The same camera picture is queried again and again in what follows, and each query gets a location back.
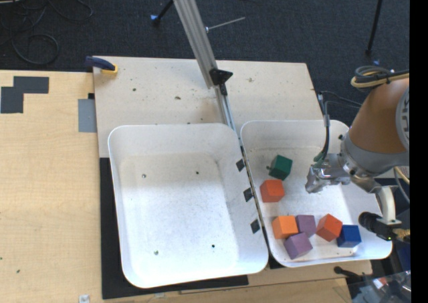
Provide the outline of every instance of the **blue and yellow clamp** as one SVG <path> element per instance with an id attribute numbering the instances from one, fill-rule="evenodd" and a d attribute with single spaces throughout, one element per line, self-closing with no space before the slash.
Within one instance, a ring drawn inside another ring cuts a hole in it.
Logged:
<path id="1" fill-rule="evenodd" d="M 106 60 L 98 57 L 86 56 L 85 66 L 100 68 L 102 74 L 116 75 L 118 73 L 118 66 L 116 64 L 107 62 Z"/>

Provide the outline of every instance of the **dark carpeted floor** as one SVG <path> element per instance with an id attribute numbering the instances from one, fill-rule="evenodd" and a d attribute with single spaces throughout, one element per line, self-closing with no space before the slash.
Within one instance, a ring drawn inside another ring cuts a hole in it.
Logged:
<path id="1" fill-rule="evenodd" d="M 0 68 L 86 71 L 86 56 L 193 59 L 170 0 L 0 0 Z M 410 0 L 383 0 L 371 55 L 366 54 L 378 0 L 196 0 L 216 60 L 306 63 L 317 92 L 357 102 L 350 85 L 359 66 L 409 68 Z M 354 108 L 331 106 L 350 125 Z"/>

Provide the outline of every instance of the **black tripod leg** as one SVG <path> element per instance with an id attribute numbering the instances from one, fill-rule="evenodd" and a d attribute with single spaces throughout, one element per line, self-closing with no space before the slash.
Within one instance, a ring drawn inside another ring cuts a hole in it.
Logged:
<path id="1" fill-rule="evenodd" d="M 168 11 L 168 9 L 173 5 L 174 1 L 169 0 L 167 5 L 162 9 L 161 13 L 159 15 L 151 15 L 151 19 L 155 25 L 158 25 L 161 22 L 162 17 L 165 15 L 165 13 Z"/>
<path id="2" fill-rule="evenodd" d="M 377 8 L 376 8 L 376 14 L 374 16 L 373 21 L 373 27 L 372 27 L 372 33 L 370 35 L 370 40 L 368 41 L 366 54 L 370 55 L 372 52 L 372 45 L 373 45 L 373 39 L 375 38 L 376 28 L 377 28 L 377 21 L 379 20 L 379 14 L 381 14 L 381 7 L 382 7 L 382 0 L 377 1 Z"/>

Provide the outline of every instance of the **wooden table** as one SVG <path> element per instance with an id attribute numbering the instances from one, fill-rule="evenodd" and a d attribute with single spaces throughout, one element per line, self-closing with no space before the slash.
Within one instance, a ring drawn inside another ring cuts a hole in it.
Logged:
<path id="1" fill-rule="evenodd" d="M 185 63 L 197 68 L 193 60 Z M 220 68 L 230 65 L 233 64 L 219 62 Z M 247 70 L 245 76 L 236 82 L 230 79 L 232 106 L 237 102 L 232 100 L 234 92 L 261 79 L 251 72 L 250 65 L 239 63 L 240 69 Z M 301 85 L 307 86 L 304 95 L 315 96 L 304 64 L 283 66 L 291 69 L 287 80 L 300 78 Z M 0 114 L 2 301 L 75 303 L 79 297 L 83 301 L 82 295 L 89 295 L 92 303 L 156 302 L 158 298 L 162 298 L 159 302 L 274 303 L 284 302 L 285 298 L 299 303 L 344 302 L 337 289 L 343 291 L 346 280 L 334 273 L 337 264 L 274 270 L 267 267 L 249 275 L 249 285 L 244 287 L 103 300 L 99 139 L 95 132 L 79 131 L 78 116 L 78 100 L 94 93 L 95 75 L 0 70 L 0 86 L 13 86 L 15 76 L 48 77 L 49 92 L 24 94 L 22 113 Z M 296 97 L 292 94 L 296 87 L 287 88 L 288 100 Z M 291 110 L 286 115 L 293 119 L 298 112 Z M 372 273 L 369 260 L 341 262 L 340 266 L 357 274 Z"/>

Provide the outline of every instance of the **green cube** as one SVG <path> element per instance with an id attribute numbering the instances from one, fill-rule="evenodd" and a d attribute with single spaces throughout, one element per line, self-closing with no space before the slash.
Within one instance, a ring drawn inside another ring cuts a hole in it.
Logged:
<path id="1" fill-rule="evenodd" d="M 269 176 L 281 179 L 287 178 L 292 170 L 293 161 L 289 158 L 277 155 L 269 168 Z"/>

